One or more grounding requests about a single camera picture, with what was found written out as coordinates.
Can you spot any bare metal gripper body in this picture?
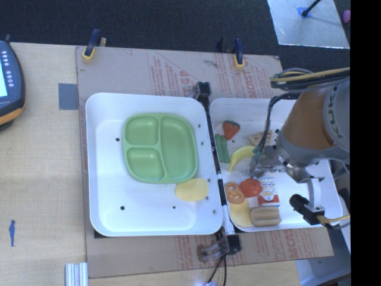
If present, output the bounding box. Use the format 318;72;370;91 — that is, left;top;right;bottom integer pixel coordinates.
252;144;291;175

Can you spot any red tomato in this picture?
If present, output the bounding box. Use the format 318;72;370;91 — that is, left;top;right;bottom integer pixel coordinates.
239;178;264;198

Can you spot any yellow banana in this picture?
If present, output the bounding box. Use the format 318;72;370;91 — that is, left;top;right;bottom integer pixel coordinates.
227;145;257;172

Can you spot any pizza slice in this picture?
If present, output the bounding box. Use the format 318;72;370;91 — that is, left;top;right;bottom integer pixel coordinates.
248;129;273;147

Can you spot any small red and white carton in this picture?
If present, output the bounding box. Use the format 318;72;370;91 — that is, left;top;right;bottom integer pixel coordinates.
256;176;281;208

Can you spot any orange pretzel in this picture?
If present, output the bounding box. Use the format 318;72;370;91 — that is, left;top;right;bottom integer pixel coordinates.
224;181;246;204

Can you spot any green pea pod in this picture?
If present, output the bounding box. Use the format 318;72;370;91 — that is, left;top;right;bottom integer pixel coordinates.
214;133;230;164

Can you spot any thin black and white rod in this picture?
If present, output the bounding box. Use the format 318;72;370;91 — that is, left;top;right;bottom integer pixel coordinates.
204;99;235;235

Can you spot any white plastic tray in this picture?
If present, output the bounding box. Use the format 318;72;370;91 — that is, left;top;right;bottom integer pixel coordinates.
209;98;343;233
85;92;224;237

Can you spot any red strawberry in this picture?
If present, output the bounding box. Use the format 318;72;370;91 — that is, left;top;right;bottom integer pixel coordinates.
222;120;241;141

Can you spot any yellow potato crisp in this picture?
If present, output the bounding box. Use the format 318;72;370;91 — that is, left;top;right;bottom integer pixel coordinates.
174;178;209;203
229;198;254;228

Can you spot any tan hot dog bun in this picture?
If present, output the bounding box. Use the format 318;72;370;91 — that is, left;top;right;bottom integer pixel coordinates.
249;206;282;228

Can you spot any green divided plate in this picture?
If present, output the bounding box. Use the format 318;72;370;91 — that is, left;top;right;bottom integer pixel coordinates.
123;113;199;185

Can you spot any brown cardboard board, red print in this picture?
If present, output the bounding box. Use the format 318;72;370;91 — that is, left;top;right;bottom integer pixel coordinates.
75;46;335;279

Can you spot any black cylinder on white bracket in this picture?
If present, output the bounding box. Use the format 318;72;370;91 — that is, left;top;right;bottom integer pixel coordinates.
289;177;326;226

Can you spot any black block with thin wires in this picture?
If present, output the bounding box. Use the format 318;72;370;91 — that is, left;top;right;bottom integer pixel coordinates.
226;234;242;254
192;81;212;101

